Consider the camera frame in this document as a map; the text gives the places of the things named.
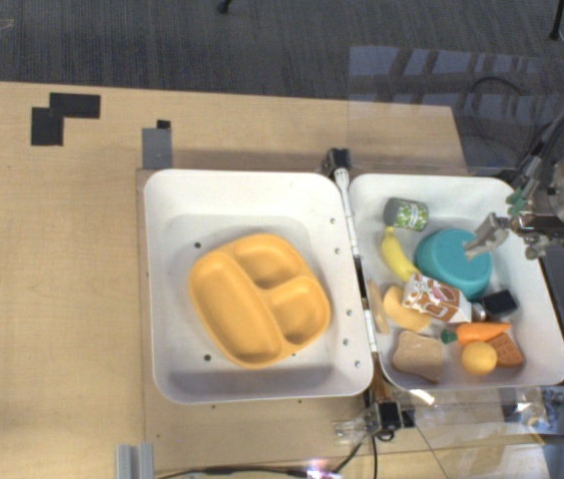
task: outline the banana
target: banana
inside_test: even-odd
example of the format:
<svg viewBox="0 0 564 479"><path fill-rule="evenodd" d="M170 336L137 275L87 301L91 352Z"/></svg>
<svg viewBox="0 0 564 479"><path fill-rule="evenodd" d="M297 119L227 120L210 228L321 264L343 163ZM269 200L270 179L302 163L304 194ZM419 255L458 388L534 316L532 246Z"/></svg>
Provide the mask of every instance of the banana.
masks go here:
<svg viewBox="0 0 564 479"><path fill-rule="evenodd" d="M392 228L385 228L385 237L381 242L381 254L386 264L404 282L413 273L420 273L417 267L405 256L399 240L394 235Z"/></svg>

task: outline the wooden table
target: wooden table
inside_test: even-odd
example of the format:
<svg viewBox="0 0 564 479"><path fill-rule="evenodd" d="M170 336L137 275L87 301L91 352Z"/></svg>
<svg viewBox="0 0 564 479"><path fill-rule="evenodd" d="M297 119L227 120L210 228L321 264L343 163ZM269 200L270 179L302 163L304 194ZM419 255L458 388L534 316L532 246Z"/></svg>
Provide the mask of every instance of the wooden table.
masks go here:
<svg viewBox="0 0 564 479"><path fill-rule="evenodd" d="M102 115L65 119L64 147L32 147L31 108L50 92L99 94ZM0 83L0 479L112 477L116 444L161 438L144 409L136 218L141 131L158 119L173 124L178 167L312 171L349 147L464 169L445 108ZM186 468L343 456L331 423L359 403L171 408L179 439L156 454L171 448ZM416 431L390 446L410 454L382 477L441 476Z"/></svg>

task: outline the teal bowl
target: teal bowl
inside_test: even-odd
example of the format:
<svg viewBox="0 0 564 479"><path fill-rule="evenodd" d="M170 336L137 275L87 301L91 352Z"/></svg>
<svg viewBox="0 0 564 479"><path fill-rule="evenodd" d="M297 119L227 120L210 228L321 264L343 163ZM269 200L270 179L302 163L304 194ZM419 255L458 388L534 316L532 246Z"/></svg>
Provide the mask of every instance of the teal bowl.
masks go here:
<svg viewBox="0 0 564 479"><path fill-rule="evenodd" d="M439 231L419 243L415 263L424 275L461 289L469 300L479 298L492 274L492 258L490 253L465 257L463 244L474 239L462 229Z"/></svg>

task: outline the white tray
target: white tray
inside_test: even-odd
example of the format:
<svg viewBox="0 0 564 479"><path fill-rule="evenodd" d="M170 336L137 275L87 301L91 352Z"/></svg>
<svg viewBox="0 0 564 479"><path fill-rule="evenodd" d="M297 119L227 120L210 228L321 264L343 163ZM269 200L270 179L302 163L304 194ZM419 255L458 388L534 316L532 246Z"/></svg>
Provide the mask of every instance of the white tray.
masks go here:
<svg viewBox="0 0 564 479"><path fill-rule="evenodd" d="M426 236L447 228L474 231L490 212L505 216L510 187L489 178L363 175L350 186L350 203L366 279L385 292L389 285L403 285L381 258L384 235L382 211L391 197L426 203L429 223L422 233L395 230L401 246L413 258L417 244ZM492 253L493 273L486 293L509 289L519 308L508 318L513 338L525 357L519 368L497 368L487 376L471 376L460 365L460 346L444 346L444 372L432 384L395 370L390 357L400 330L392 325L389 335L377 335L381 365L395 385L405 389L456 390L481 387L554 385L564 378L564 341L538 261L525 258L521 238L511 236Z"/></svg>
<svg viewBox="0 0 564 479"><path fill-rule="evenodd" d="M148 180L144 197L153 372L167 398L345 396L368 386L372 359L341 198L331 181L316 174L168 170ZM254 233L278 235L299 251L324 287L332 315L325 334L296 356L246 370L207 335L187 279L202 254Z"/></svg>

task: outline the green can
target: green can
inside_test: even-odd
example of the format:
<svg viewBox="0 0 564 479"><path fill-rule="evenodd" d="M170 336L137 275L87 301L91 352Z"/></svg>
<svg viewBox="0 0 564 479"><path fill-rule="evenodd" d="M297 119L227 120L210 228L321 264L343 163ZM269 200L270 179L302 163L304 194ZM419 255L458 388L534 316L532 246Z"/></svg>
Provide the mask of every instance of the green can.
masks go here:
<svg viewBox="0 0 564 479"><path fill-rule="evenodd" d="M428 206L417 201L389 199L383 208L383 222L389 228L423 231L428 223Z"/></svg>

